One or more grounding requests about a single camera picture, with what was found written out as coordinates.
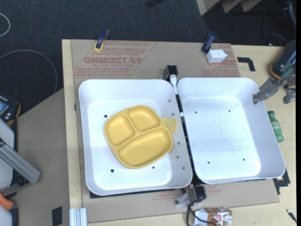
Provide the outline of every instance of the blue clamp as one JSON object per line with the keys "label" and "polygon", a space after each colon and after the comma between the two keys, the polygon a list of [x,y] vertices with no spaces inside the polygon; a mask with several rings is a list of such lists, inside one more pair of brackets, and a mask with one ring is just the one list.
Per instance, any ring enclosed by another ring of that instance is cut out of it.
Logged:
{"label": "blue clamp", "polygon": [[103,28],[102,32],[100,33],[98,41],[95,42],[94,51],[99,53],[103,49],[103,41],[107,40],[110,36],[110,29]]}
{"label": "blue clamp", "polygon": [[202,51],[205,52],[206,54],[209,52],[211,43],[213,42],[213,40],[215,39],[215,37],[216,37],[216,33],[215,32],[210,32],[207,35],[205,44],[202,47]]}

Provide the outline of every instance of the yellow plate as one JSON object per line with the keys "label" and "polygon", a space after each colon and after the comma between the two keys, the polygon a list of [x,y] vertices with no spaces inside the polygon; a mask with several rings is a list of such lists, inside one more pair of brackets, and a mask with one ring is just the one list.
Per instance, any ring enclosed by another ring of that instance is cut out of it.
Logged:
{"label": "yellow plate", "polygon": [[108,143],[129,168],[149,165],[170,152],[172,135],[150,107],[137,105],[110,117],[104,126]]}

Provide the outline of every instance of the black pen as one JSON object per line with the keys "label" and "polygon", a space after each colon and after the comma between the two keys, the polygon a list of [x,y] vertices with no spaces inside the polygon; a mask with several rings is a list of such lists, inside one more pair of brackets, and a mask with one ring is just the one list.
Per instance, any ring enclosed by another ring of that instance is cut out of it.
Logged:
{"label": "black pen", "polygon": [[297,219],[295,218],[295,216],[293,215],[293,213],[289,209],[287,209],[286,211],[291,216],[291,218],[297,223]]}

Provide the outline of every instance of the white connector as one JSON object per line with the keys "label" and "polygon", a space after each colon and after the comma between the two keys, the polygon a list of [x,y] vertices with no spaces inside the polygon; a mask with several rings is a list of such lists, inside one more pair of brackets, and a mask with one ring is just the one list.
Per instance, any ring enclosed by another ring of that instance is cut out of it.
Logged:
{"label": "white connector", "polygon": [[209,63],[219,63],[227,57],[227,54],[222,49],[212,49],[206,56]]}

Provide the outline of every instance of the wooden table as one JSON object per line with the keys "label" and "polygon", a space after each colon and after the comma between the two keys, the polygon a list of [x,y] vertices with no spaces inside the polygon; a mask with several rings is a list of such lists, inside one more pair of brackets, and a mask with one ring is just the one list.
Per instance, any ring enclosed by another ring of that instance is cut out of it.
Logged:
{"label": "wooden table", "polygon": [[[63,75],[64,75],[64,98],[65,98],[65,117],[67,135],[67,154],[68,154],[68,179],[69,179],[69,199],[70,208],[79,209],[83,207],[81,196],[81,183],[79,171],[79,152],[76,114],[74,111],[75,95],[72,67],[72,48],[71,40],[62,41],[63,48]],[[269,66],[281,54],[283,47],[267,46],[232,46],[235,57],[249,57],[253,60],[256,71],[251,72],[245,63],[238,63],[241,77],[252,79],[261,86],[269,74]],[[284,89],[268,100],[265,100],[266,109],[274,110],[276,118],[280,121],[284,142],[280,143],[287,172],[291,183],[288,187],[280,189],[279,203],[246,206],[231,208],[233,220],[232,225],[295,225],[289,217],[287,209],[290,209],[297,216],[296,199],[296,102],[284,104],[282,98],[285,96]],[[125,219],[93,223],[93,226],[168,226],[186,225],[185,214],[172,214],[164,216],[154,216],[146,218]]]}

